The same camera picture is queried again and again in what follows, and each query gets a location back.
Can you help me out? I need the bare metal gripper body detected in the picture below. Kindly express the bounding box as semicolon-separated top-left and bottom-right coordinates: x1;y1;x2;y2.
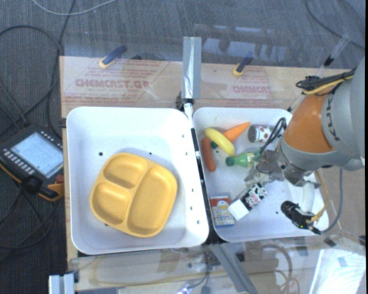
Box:
256;149;321;188

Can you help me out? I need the green bottle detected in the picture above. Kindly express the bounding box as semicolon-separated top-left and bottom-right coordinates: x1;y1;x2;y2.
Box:
224;151;262;168

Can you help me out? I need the cow print carton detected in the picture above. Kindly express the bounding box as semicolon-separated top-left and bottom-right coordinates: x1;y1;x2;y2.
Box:
227;183;269;222

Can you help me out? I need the small can with red dots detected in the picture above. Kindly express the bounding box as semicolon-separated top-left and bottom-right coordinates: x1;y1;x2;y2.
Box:
247;124;285;144

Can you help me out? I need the white plastic tray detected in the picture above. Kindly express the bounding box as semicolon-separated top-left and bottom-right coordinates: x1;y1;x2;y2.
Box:
191;106;331;244
65;106;210;255

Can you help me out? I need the yellow banana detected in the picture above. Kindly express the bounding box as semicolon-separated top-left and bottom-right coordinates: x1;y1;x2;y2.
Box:
204;127;236;157

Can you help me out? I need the orange carrot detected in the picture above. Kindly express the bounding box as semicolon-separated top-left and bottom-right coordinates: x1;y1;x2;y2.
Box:
222;121;251;143

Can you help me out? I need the red and blue packet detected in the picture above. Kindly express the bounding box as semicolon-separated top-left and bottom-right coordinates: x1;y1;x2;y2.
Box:
209;194;236;228

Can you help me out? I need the orange-brown sausage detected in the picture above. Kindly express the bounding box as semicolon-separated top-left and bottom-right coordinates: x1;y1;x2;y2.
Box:
201;137;217;173

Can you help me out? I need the yellow divided plate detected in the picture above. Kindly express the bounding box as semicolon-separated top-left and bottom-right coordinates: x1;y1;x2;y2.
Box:
89;152;179;239

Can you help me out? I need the brown cardboard board red print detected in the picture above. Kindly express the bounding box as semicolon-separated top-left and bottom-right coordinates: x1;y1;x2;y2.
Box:
58;55;366;291

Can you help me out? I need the black cylinder on white bracket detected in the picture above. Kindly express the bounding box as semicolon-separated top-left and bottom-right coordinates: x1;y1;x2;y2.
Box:
280;181;322;231

